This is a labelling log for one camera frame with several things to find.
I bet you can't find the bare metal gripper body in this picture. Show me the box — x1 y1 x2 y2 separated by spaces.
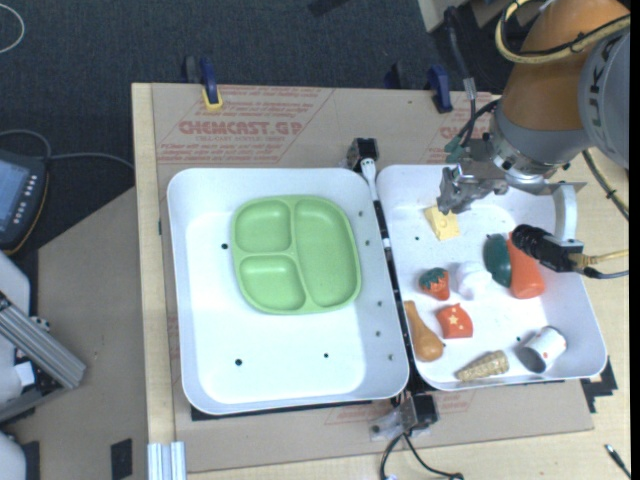
460 138 563 199

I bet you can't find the yellow cheese wedge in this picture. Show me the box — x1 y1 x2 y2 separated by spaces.
423 204 462 242

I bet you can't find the dark green oval vegetable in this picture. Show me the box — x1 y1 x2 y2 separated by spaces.
482 233 513 290

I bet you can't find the white garlic bulb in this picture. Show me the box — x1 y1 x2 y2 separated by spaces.
455 260 494 301

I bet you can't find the thin black and white rod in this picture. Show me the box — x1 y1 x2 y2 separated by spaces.
360 159 418 395

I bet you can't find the red strawberry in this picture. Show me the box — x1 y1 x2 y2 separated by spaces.
418 266 452 302

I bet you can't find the orange carrot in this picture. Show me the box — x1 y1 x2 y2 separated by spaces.
505 237 546 301

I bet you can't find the white plastic tray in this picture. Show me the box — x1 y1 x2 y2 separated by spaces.
165 167 412 416
374 163 609 393

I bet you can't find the orange packet with yellow star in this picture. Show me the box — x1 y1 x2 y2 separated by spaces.
435 303 475 341

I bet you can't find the green divided plate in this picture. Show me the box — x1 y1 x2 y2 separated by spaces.
230 193 363 316

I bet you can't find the orange-brown butternut squash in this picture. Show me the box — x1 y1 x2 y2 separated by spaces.
403 299 446 363

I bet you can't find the brown cardboard board red print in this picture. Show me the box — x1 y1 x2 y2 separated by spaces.
149 83 596 474

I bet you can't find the white can with red dots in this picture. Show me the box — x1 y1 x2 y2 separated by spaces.
516 325 568 375

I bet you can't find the yellow corn cob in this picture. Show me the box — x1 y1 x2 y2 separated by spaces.
454 349 511 383

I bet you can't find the black cylinder on white bracket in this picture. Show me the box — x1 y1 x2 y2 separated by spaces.
510 180 587 274

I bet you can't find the black block with thin wires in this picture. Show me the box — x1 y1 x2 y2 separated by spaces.
368 392 441 441
346 137 380 170

